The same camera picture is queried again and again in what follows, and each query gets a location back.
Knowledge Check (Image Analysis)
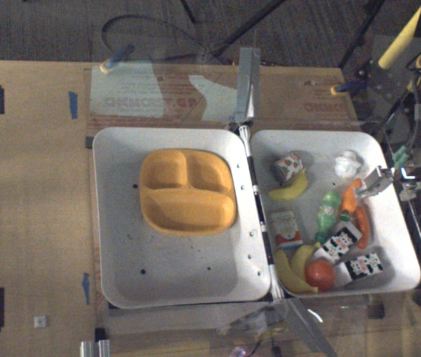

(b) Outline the white lumpy object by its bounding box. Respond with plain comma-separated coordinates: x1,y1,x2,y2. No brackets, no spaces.
333,149,364,179

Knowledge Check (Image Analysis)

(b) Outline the brown cardboard board red print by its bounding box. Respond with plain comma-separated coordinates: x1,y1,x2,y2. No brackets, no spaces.
83,65,421,351

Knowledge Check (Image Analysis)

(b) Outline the strawberry print carton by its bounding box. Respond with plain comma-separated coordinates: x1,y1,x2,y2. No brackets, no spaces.
271,151,305,184

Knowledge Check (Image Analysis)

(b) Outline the red and white carton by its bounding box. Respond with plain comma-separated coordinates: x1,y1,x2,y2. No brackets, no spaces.
268,210,304,251

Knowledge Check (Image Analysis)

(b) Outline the yellow banana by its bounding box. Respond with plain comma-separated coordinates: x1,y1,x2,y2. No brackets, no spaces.
273,248,320,295
289,241,323,280
267,168,309,202

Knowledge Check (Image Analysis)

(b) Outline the white plastic tray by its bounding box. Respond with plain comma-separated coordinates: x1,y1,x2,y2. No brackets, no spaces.
249,129,421,299
91,126,273,310

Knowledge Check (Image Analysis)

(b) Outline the cow print carton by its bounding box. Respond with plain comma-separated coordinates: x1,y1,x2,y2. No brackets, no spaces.
313,221,364,266
334,251,385,288

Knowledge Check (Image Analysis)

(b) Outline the thin black and white rod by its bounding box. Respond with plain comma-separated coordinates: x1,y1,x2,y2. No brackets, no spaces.
237,124,285,301

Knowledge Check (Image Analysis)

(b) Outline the orange carrot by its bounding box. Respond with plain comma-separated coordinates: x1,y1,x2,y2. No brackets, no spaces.
338,177,364,223

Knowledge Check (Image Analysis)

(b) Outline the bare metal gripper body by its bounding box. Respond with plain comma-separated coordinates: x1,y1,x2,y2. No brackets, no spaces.
395,165,421,202

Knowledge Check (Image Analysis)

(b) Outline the orange divided plate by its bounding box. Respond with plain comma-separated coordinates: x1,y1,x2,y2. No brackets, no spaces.
138,148,238,237

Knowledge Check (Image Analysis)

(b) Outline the green plastic bottle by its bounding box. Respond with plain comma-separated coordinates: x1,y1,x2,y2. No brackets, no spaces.
314,190,343,243

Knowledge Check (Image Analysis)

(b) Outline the orange round fruit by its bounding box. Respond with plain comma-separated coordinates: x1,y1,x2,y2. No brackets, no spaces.
303,259,336,292

